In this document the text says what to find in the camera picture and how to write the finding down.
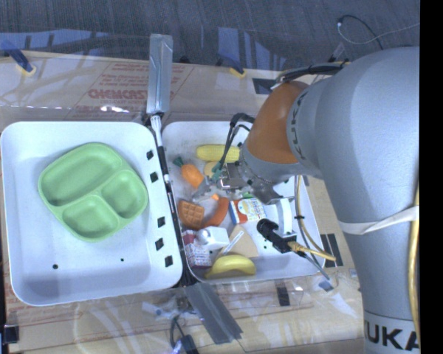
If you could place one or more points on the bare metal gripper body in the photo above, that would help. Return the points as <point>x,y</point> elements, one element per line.
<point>236,178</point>

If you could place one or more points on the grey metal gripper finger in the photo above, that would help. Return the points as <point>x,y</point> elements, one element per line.
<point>212,181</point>
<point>203,192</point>

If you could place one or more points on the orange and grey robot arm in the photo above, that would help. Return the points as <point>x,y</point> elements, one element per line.
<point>358,153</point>

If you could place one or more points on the small yellow toy food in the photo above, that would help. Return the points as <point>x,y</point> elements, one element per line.
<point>209,168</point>

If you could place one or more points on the orange carrot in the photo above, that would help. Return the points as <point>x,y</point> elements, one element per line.
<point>191,175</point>

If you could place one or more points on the brown waffle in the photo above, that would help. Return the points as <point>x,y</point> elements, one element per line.
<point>191,214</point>

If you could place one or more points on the orange sausage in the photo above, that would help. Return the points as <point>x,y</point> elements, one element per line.
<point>220,212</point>

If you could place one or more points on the yellow corn cob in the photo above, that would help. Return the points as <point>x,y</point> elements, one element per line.
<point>210,152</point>

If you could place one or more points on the white packet, orange blue print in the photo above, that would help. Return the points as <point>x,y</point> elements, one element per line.
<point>247,210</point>

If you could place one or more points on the white carton with grey cap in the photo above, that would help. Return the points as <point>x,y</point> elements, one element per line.
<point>216,236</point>

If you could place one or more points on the red and white carton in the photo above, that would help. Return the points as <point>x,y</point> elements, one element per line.
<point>197,254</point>

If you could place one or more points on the tan cheese wedge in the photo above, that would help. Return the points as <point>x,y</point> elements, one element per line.
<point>245,243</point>

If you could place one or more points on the yellow banana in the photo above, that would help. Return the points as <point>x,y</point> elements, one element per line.
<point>232,266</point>

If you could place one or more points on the brown cardboard board, red print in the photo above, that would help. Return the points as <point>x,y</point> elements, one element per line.
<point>214,83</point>

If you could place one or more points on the white plastic tray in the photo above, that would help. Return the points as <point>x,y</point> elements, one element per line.
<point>96,271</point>
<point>280,267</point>

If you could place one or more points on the green divided plate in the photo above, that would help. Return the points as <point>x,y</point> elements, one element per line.
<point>88,183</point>

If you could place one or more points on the black cylinder on white bracket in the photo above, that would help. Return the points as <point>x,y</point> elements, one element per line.
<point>277,236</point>

